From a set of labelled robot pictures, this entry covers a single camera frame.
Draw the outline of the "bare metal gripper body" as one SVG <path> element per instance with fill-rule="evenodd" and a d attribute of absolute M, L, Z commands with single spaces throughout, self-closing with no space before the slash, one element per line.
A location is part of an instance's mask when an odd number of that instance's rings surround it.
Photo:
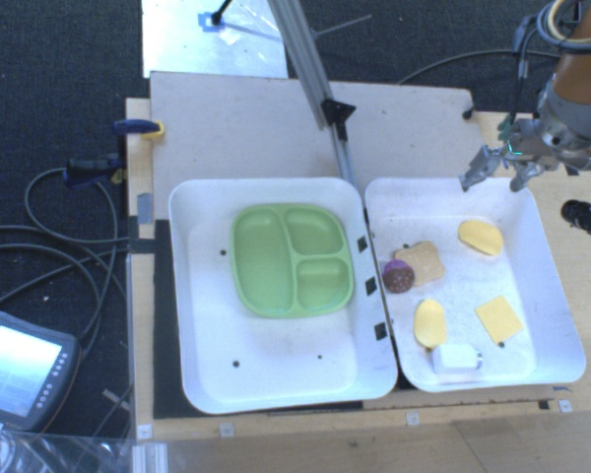
<path fill-rule="evenodd" d="M 590 167 L 591 136 L 553 119 L 519 119 L 505 139 L 503 157 L 543 167 Z"/>

